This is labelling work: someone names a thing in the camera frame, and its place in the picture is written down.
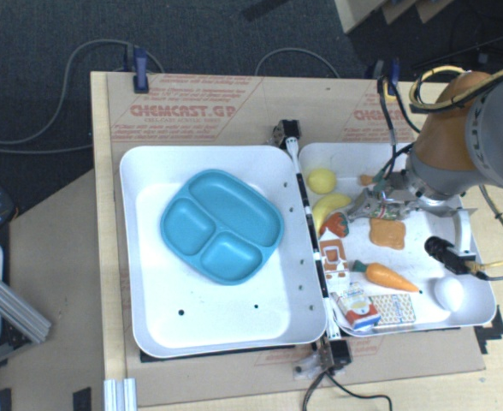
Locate thin black and white rod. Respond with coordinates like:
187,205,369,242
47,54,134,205
286,136,342,340

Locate yellow banana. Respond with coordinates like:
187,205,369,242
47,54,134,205
311,192,353,235

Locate black cylinder on white bracket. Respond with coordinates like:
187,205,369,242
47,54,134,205
423,206,479,276

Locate white egg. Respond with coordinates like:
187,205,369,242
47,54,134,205
433,276,466,313

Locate white and red carton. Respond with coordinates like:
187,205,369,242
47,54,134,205
329,282,382,333

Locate brown cardboard board red print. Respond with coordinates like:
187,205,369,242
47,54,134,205
105,72,488,408

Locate orange patterned packet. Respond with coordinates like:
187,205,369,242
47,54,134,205
368,292,417,327

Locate white and orange carton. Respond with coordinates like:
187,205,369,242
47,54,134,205
317,226,351,293

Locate orange toast slice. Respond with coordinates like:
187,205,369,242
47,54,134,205
368,217,407,251

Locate orange carrot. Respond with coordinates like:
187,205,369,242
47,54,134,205
352,259,421,294

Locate white plastic tray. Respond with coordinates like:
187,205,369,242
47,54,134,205
297,141,498,339
119,144,329,360

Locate green and red packet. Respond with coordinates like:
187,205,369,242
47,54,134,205
370,203,403,222

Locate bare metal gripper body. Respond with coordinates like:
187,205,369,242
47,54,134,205
377,172,450,221

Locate red strawberry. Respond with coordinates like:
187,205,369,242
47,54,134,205
319,211,351,239

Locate yellow lemon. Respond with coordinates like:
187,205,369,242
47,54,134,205
306,167,338,196

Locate blue divided plate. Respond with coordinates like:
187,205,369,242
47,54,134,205
159,168,286,287

